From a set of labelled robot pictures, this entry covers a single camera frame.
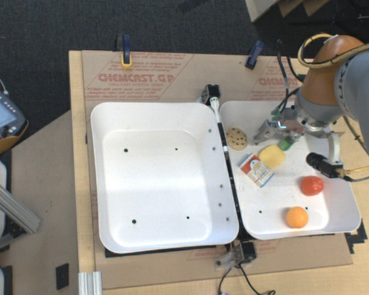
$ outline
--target black floor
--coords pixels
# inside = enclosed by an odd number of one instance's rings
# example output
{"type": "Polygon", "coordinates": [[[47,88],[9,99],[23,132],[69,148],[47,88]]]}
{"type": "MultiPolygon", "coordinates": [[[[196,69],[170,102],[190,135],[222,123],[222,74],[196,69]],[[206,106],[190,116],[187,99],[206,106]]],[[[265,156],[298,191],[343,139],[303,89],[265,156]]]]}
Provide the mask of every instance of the black floor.
{"type": "Polygon", "coordinates": [[[245,0],[0,0],[0,77],[30,122],[27,138],[70,109],[69,50],[112,50],[125,33],[133,51],[245,55],[261,40],[275,55],[280,39],[295,57],[321,31],[369,42],[369,20],[350,20],[359,14],[369,0],[331,0],[311,17],[274,6],[254,23],[245,0]]]}

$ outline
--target wooden table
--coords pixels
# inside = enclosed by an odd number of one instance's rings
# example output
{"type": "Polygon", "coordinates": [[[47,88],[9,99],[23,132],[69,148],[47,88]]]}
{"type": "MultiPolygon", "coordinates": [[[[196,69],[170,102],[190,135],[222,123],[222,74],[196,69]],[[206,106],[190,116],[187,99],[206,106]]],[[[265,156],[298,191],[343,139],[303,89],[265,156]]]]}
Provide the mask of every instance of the wooden table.
{"type": "MultiPolygon", "coordinates": [[[[85,143],[87,127],[85,123],[81,51],[69,52],[69,73],[73,120],[79,271],[94,272],[95,255],[92,232],[89,160],[87,145],[85,143]]],[[[334,130],[348,132],[342,121],[338,121],[334,130]]],[[[350,134],[345,134],[341,137],[341,157],[348,168],[361,167],[369,164],[369,159],[350,134]]],[[[252,275],[250,276],[250,281],[259,292],[274,289],[278,295],[369,294],[369,180],[361,183],[353,183],[352,188],[368,235],[368,239],[364,244],[355,245],[355,254],[352,255],[353,265],[252,275]]],[[[218,279],[209,279],[135,288],[111,289],[105,290],[104,295],[212,295],[217,293],[218,283],[218,279]]],[[[229,277],[225,279],[223,289],[230,295],[252,293],[244,277],[229,277]]]]}

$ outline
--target blue clamp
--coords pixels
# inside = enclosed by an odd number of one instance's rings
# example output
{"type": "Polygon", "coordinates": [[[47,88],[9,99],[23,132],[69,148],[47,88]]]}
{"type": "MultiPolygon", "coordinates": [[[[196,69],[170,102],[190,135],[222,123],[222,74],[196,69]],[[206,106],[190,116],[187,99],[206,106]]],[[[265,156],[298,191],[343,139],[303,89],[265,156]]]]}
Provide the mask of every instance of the blue clamp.
{"type": "Polygon", "coordinates": [[[246,61],[246,68],[249,68],[251,70],[254,69],[257,62],[257,57],[261,53],[261,51],[264,49],[264,43],[257,41],[256,44],[252,48],[252,52],[250,53],[250,56],[247,58],[246,61]]]}
{"type": "Polygon", "coordinates": [[[121,55],[122,66],[124,68],[129,68],[132,66],[132,57],[130,53],[130,36],[123,35],[123,54],[121,55]]]}

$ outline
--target robotic arm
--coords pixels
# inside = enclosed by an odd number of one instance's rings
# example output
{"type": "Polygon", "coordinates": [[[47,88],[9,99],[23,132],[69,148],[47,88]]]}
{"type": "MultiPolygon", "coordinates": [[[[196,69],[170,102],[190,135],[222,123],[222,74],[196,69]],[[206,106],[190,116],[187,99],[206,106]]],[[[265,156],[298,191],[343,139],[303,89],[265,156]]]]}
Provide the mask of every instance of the robotic arm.
{"type": "Polygon", "coordinates": [[[303,43],[298,60],[309,71],[302,86],[288,94],[282,102],[285,106],[288,97],[296,94],[295,104],[275,110],[272,120],[265,120],[259,128],[254,142],[258,144],[281,132],[284,139],[279,146],[285,151],[305,134],[328,138],[329,158],[310,153],[306,160],[330,178],[341,177],[339,169],[343,165],[337,163],[339,147],[335,148],[338,136],[325,129],[341,116],[358,121],[363,147],[369,155],[369,44],[351,36],[319,34],[303,43]],[[320,38],[326,41],[313,62],[306,62],[304,49],[320,38]]]}

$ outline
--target brown cookie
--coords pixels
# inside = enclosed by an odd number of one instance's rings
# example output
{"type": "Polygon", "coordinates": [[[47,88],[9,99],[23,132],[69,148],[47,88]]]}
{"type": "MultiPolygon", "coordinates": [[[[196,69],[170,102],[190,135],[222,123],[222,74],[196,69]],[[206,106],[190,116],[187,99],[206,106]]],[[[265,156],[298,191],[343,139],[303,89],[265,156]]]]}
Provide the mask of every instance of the brown cookie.
{"type": "Polygon", "coordinates": [[[226,132],[227,145],[234,150],[241,151],[247,147],[246,134],[238,128],[230,128],[226,132]]]}

